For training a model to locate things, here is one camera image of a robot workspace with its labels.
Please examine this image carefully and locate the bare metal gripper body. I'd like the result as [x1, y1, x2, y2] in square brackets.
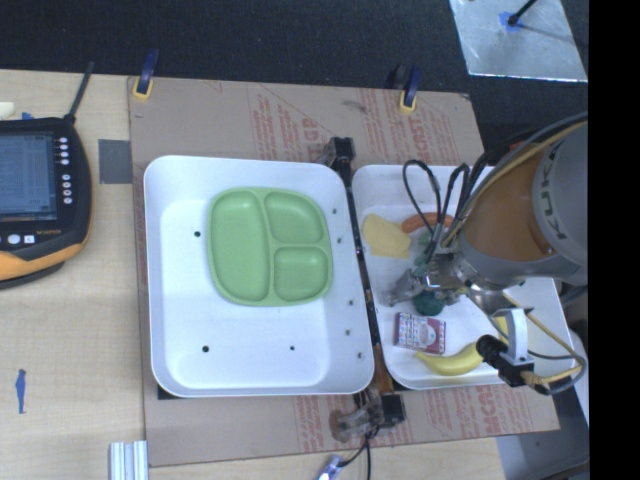
[422, 254, 510, 316]

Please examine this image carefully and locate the brown cardboard board red print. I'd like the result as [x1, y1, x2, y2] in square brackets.
[127, 75, 561, 469]

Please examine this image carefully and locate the white plastic tray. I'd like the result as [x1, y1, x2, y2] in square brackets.
[351, 163, 577, 392]
[143, 154, 376, 399]

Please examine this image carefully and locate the yellow toy slice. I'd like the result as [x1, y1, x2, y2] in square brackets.
[361, 212, 412, 261]

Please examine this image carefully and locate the black block with thin wires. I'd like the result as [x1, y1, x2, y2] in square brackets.
[329, 391, 406, 442]
[321, 136, 357, 170]

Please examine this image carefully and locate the black cylinder on white bracket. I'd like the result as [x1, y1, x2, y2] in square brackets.
[474, 307, 536, 388]

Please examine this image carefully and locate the green divided plate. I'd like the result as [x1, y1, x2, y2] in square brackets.
[206, 186, 335, 308]

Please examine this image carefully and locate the yellow banana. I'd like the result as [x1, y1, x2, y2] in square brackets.
[413, 340, 486, 377]

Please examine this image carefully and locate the pink printed carton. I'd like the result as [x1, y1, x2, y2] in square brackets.
[393, 311, 447, 355]

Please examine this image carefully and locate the thin black and white rod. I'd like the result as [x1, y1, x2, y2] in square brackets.
[341, 163, 387, 394]

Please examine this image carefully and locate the dark green broccoli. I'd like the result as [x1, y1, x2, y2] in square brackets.
[412, 290, 446, 318]

